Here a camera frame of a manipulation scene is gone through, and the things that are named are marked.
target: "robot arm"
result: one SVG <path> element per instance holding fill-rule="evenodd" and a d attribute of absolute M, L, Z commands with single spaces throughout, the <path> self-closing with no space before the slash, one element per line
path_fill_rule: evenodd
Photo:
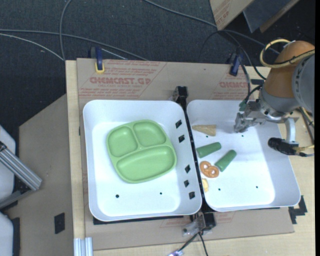
<path fill-rule="evenodd" d="M 274 64 L 263 60 L 263 53 L 273 42 L 261 52 L 260 60 L 264 66 L 270 67 L 259 96 L 255 101 L 245 102 L 235 118 L 234 130 L 243 133 L 249 127 L 263 125 L 266 121 L 285 122 L 287 130 L 286 143 L 289 147 L 296 146 L 294 141 L 295 124 L 288 114 L 298 107 L 303 107 L 315 118 L 315 47 L 305 41 L 278 39 L 288 43 L 279 54 Z M 275 141 L 269 145 L 275 148 Z"/>

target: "white tray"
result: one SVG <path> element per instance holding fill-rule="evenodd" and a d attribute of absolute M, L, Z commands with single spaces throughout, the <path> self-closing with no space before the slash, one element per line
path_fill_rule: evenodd
<path fill-rule="evenodd" d="M 190 125 L 216 125 L 216 136 L 192 130 L 195 147 L 219 142 L 221 149 L 198 158 L 211 165 L 229 150 L 237 155 L 216 178 L 208 182 L 204 197 L 216 211 L 226 212 L 294 206 L 300 190 L 289 157 L 268 146 L 271 137 L 281 138 L 278 125 L 266 122 L 236 133 L 234 124 L 240 101 L 193 100 L 187 106 Z"/>
<path fill-rule="evenodd" d="M 112 165 L 106 138 L 115 127 L 146 119 L 157 122 L 166 132 L 175 149 L 177 164 L 172 171 L 154 180 L 127 183 Z M 84 106 L 83 121 L 89 208 L 94 217 L 109 222 L 192 215 L 199 211 L 202 195 L 185 115 L 177 103 L 92 100 Z"/>

